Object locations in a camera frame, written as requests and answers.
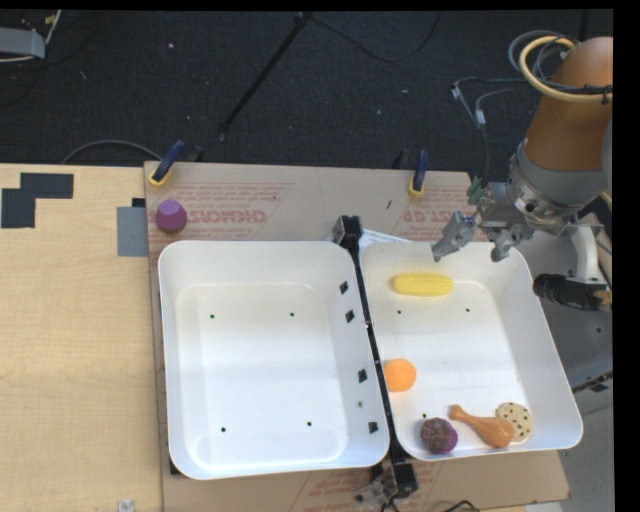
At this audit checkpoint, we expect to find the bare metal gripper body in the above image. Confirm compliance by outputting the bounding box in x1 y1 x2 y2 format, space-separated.
473 180 569 243

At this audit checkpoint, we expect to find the yellow corn cob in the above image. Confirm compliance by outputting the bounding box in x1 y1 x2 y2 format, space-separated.
392 272 455 298

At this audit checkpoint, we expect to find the white plastic tray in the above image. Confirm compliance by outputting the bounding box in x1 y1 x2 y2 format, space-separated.
157 239 391 481
359 240 585 462

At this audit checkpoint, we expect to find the orange ball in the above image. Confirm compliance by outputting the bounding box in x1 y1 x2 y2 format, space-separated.
382 357 418 393

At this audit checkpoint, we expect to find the cream biscuit with dark chips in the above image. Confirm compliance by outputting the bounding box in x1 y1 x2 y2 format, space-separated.
494 401 533 443

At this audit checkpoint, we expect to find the brown cardboard board red print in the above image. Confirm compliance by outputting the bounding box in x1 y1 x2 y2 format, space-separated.
143 160 572 512

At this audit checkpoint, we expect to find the orange chicken drumstick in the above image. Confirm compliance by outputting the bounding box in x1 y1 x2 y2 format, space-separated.
448 404 516 449

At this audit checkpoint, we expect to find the purple and brown muffin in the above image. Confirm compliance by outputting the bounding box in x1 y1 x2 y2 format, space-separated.
419 417 459 456

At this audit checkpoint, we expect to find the purple cup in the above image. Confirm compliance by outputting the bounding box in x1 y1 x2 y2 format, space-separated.
154 198 189 235

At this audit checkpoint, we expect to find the black cylinder on white bracket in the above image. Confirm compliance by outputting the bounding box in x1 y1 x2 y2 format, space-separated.
532 224 612 313

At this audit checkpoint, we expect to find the black block with thin wires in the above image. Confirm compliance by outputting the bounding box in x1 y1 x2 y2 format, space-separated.
389 460 419 497

